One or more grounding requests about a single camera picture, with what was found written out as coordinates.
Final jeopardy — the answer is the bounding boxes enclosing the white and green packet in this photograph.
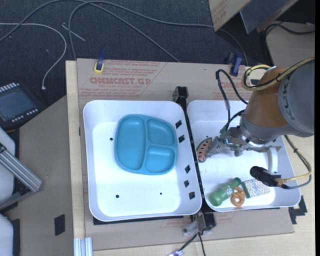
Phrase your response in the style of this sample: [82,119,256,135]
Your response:
[240,178,272,200]

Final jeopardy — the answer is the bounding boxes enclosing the black block with wires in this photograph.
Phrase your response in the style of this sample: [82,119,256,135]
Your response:
[181,212,217,238]
[172,86,189,104]

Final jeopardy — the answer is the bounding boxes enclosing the brown cardboard board red print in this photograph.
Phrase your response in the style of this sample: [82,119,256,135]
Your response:
[76,58,295,251]

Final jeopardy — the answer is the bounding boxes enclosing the green bottle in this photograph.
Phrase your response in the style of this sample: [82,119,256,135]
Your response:
[207,177,243,207]

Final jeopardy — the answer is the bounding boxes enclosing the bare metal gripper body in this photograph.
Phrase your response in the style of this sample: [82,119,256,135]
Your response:
[219,126,269,158]

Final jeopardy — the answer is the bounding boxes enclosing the blue divided plate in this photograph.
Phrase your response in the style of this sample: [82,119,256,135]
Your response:
[114,114,179,176]

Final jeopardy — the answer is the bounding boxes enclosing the black cylinder on white bracket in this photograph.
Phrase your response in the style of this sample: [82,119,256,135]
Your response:
[249,146,283,188]

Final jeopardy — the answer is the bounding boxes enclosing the white plastic tray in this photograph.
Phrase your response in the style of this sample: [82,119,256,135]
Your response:
[186,99,302,214]
[82,99,203,222]

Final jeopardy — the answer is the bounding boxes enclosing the brown pretzel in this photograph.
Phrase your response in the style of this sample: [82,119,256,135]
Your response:
[230,185,246,208]

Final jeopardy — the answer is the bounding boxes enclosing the red watermelon slice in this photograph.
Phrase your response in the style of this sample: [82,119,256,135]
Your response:
[195,136,213,163]

